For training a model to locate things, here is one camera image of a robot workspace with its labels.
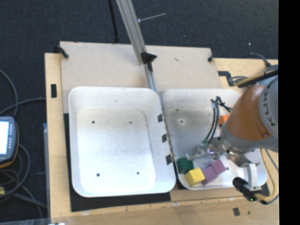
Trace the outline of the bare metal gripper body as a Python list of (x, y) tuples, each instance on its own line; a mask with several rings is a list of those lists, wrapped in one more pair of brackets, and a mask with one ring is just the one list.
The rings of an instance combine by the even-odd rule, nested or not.
[(226, 155), (229, 159), (234, 159), (242, 155), (242, 152), (233, 147), (225, 138), (203, 139), (202, 148), (210, 154), (213, 159)]

